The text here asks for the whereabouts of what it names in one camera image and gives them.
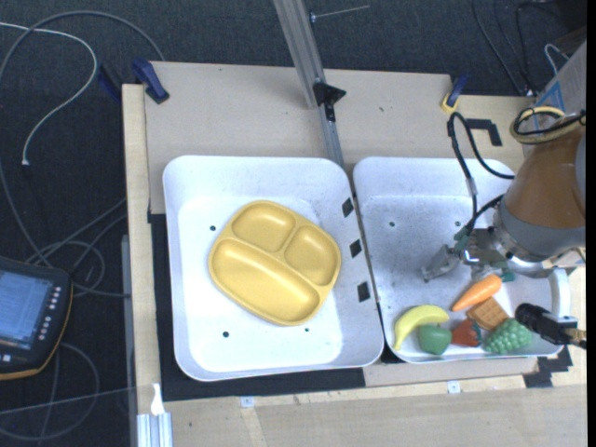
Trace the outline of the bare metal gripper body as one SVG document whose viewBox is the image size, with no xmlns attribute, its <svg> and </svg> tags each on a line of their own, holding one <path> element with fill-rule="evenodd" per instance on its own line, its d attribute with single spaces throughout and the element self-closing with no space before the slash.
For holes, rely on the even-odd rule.
<svg viewBox="0 0 596 447">
<path fill-rule="evenodd" d="M 496 226 L 462 231 L 454 245 L 454 253 L 464 264 L 471 262 L 499 263 L 502 275 L 511 273 L 530 278 L 545 278 L 554 267 L 546 258 L 532 254 L 504 229 Z"/>
</svg>

